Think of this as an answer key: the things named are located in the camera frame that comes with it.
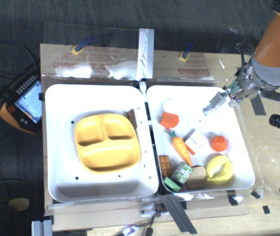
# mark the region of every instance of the transparent plastic sheet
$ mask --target transparent plastic sheet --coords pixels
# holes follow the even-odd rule
[[[66,32],[65,35],[62,33],[61,35],[55,31],[58,29],[59,32]],[[84,37],[89,35],[93,30],[100,30],[100,28],[95,27],[87,27],[87,26],[75,26],[75,25],[65,25],[65,24],[56,24],[56,23],[46,23],[45,25],[45,43],[41,45],[41,62],[42,62],[42,79],[45,81],[45,85],[43,85],[43,91],[45,91],[49,85],[56,83],[71,83],[76,81],[72,77],[76,77],[77,81],[81,83],[98,83],[101,82],[114,82],[124,84],[126,81],[132,81],[136,78],[136,73],[134,69],[137,67],[138,60],[138,30],[119,30],[119,29],[101,29],[105,34],[103,36],[115,36],[113,41],[109,41],[108,43],[113,43],[112,45],[104,46],[100,44],[99,49],[103,48],[110,49],[109,59],[114,62],[114,64],[119,64],[120,58],[123,58],[123,62],[126,62],[126,66],[128,67],[125,70],[125,67],[118,67],[115,71],[119,74],[116,78],[111,75],[111,69],[113,66],[106,65],[103,66],[102,72],[105,72],[103,75],[95,73],[95,77],[93,73],[91,76],[83,77],[88,80],[85,82],[81,81],[81,76],[64,76],[64,74],[54,74],[50,73],[52,68],[50,65],[53,62],[56,62],[58,57],[61,57],[61,53],[66,50],[67,53],[71,52],[71,48],[79,43]],[[107,35],[106,32],[112,32],[112,35]],[[123,36],[127,36],[126,32],[129,32],[135,40],[134,43],[131,43],[130,38],[129,41],[122,41],[122,38],[118,38],[120,41],[116,39],[117,34],[123,32]],[[94,48],[93,46],[87,46],[85,50],[89,50],[89,48]],[[119,56],[114,57],[114,52],[116,50],[121,51],[123,49],[126,51],[124,55],[127,56]],[[82,57],[87,61],[85,64],[91,64],[91,60],[87,58],[87,55],[83,54]],[[241,58],[239,56],[239,63],[235,66],[235,55],[213,55],[208,53],[189,53],[188,59],[186,62],[180,60],[181,52],[177,51],[154,51],[154,69],[153,69],[153,79],[154,83],[177,83],[180,85],[195,85],[195,86],[216,86],[223,87],[231,78],[233,78],[234,73],[236,72],[236,68],[241,65]],[[69,65],[63,64],[62,66],[58,66],[58,68],[69,69]],[[237,106],[234,108],[235,113],[237,115],[240,128],[242,130],[242,134],[244,136],[244,140],[246,143],[246,147],[248,150],[248,154],[251,159],[251,163],[255,172],[255,183],[254,185],[246,190],[231,190],[231,193],[227,193],[226,191],[217,191],[217,192],[201,192],[201,193],[191,193],[191,194],[176,194],[180,201],[187,202],[187,214],[189,218],[206,218],[206,217],[220,217],[220,216],[231,216],[231,215],[243,215],[248,214],[249,210],[246,207],[246,198],[252,193],[256,193],[259,197],[263,197],[265,195],[265,189],[270,189],[268,185],[265,185],[263,181],[263,174],[259,168],[260,158],[257,157],[256,149],[252,147],[252,140],[255,138],[251,137],[249,133],[247,133],[247,127],[245,124],[244,117],[242,115],[242,106]],[[95,207],[104,207],[101,209],[86,209],[90,205],[94,204]],[[95,201],[82,201],[82,202],[74,202],[74,203],[64,203],[58,204],[51,197],[49,197],[49,193],[46,192],[45,196],[45,205],[46,205],[46,213],[47,214],[59,214],[59,215],[67,215],[67,214],[85,214],[85,216],[93,218],[94,215],[101,214],[106,211],[119,210],[123,214],[133,214],[130,219],[127,221],[122,221],[121,218],[119,221],[110,222],[108,225],[98,224],[99,221],[95,221],[91,219],[90,224],[87,226],[97,227],[97,226],[111,226],[111,225],[122,225],[122,224],[131,224],[131,223],[140,223],[145,222],[148,217],[152,216],[154,210],[152,210],[152,206],[158,206],[160,204],[157,197],[148,197],[143,201],[143,199],[112,199],[112,200],[95,200]],[[170,216],[161,216],[160,221],[168,221],[172,218]]]

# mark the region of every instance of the orange and black device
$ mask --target orange and black device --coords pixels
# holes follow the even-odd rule
[[[42,131],[41,82],[37,71],[29,71],[7,88],[0,98],[0,117],[29,134]]]

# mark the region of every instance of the table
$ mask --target table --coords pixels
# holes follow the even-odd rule
[[[63,45],[41,45],[41,73],[44,73],[48,65],[54,61],[63,50]],[[179,52],[159,51],[155,57],[178,57]],[[195,54],[201,55],[203,68],[210,68],[211,74],[220,83],[224,83],[229,74],[235,73],[236,67],[240,66],[240,56],[233,54]],[[160,62],[159,67],[166,66]],[[170,71],[174,78],[178,74]],[[73,79],[42,76],[42,92],[53,84],[71,83]],[[220,207],[208,208],[210,215],[204,214],[201,210],[187,210],[188,216],[196,228],[198,235],[279,235],[280,234],[280,129],[269,124],[271,114],[280,114],[280,102],[262,99],[266,116],[256,116],[251,102],[245,99],[240,104],[240,121],[244,124],[244,140],[248,147],[253,149],[255,163],[258,165],[258,174],[262,176],[262,185],[266,191],[262,198],[248,195],[245,198],[245,207],[233,207],[226,209],[226,216]],[[45,207],[47,209],[53,204],[47,188],[47,151],[46,151],[46,127],[45,127],[45,106],[43,107],[43,151],[44,151],[44,187]],[[140,218],[139,208],[133,201],[127,202],[126,206],[120,203],[88,204],[83,206],[71,205],[64,207],[64,212],[54,213],[53,231],[71,231],[78,229],[92,229],[87,231],[89,236],[114,236],[128,225],[143,223],[146,218]],[[181,235],[177,225],[171,216],[156,217],[152,225],[154,235],[173,236]],[[134,235],[144,235],[144,228]]]

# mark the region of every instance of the device screen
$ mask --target device screen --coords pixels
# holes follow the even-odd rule
[[[40,81],[36,82],[15,102],[15,105],[34,123],[38,123],[42,119],[42,102],[38,98],[39,93],[41,93]]]

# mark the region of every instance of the beige table surface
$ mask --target beige table surface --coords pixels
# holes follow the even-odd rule
[[[48,64],[58,56],[60,45],[41,45],[41,71],[45,71]],[[165,52],[165,56],[177,56],[178,52]],[[230,78],[236,72],[236,67],[240,66],[240,56],[232,54],[203,54],[203,59],[211,74],[215,73],[215,78],[220,77],[220,73],[230,74]],[[41,77],[42,91],[53,84],[60,83],[53,77]],[[280,129],[269,124],[269,117],[272,114],[280,115],[280,102],[262,99],[266,115],[256,116],[249,99],[245,99],[240,104],[242,118],[244,121],[246,145],[253,149],[254,159],[259,166],[260,174],[264,181],[265,195],[256,199],[253,196],[246,198],[244,207],[245,215],[231,216],[233,212],[228,212],[229,216],[211,218],[197,218],[192,216],[192,224],[201,236],[264,236],[280,235]],[[45,127],[45,106],[43,105],[43,151],[44,151],[44,184],[45,184],[45,207],[53,203],[53,199],[47,188],[47,150],[46,150],[46,127]],[[270,213],[265,214],[263,206],[268,206]],[[121,209],[118,204],[104,208],[100,205],[70,206],[67,212],[54,213],[53,231],[71,231],[79,229],[92,229],[87,231],[89,236],[115,236],[129,224],[143,222],[140,219],[139,209],[131,205],[126,205]],[[155,236],[182,235],[175,222],[170,216],[155,218],[152,225]],[[136,232],[135,236],[144,235],[144,228]]]

